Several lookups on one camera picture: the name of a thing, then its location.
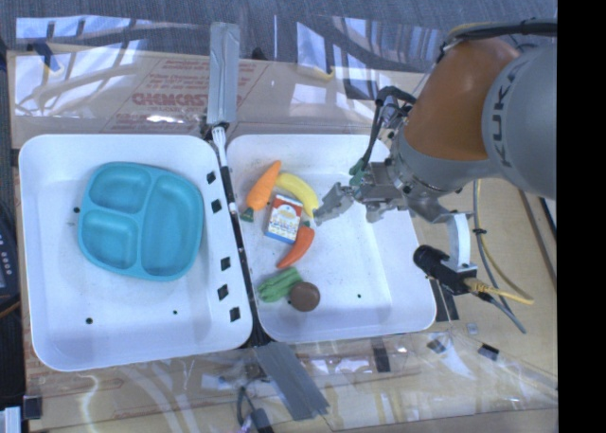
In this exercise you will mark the small white and red carton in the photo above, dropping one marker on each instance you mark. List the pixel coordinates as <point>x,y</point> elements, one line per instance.
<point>284,219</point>

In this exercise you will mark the green beans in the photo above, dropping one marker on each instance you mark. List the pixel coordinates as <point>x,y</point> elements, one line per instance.
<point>278,285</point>

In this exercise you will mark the brown round biscuit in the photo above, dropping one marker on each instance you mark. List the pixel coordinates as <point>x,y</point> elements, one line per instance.
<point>305,297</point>

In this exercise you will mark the brown cardboard board red print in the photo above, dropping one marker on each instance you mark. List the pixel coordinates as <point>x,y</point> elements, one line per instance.
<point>284,109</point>

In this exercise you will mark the blue divided plate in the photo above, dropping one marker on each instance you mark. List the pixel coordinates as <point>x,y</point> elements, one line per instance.
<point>142,218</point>

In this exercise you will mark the orange carrot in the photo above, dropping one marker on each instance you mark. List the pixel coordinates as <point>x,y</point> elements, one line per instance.
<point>263,187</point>

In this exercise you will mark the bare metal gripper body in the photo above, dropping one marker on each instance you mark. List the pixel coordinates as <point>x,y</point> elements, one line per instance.
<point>381,182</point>

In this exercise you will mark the white plastic tray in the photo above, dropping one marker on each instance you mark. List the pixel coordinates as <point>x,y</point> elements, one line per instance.
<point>118,327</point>
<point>360,260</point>

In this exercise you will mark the yellow banana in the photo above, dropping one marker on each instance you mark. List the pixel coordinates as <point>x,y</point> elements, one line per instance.
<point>299,188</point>

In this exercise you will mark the black cylinder on white bracket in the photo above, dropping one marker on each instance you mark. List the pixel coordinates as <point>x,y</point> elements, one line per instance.
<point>442,267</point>

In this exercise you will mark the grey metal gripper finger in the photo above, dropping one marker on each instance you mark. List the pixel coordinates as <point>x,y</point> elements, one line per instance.
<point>379,213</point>
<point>333,203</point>

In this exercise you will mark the orange chili pepper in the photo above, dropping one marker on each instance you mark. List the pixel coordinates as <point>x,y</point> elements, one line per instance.
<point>299,247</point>

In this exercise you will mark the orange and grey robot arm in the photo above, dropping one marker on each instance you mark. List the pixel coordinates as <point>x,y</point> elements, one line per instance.
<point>454,104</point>

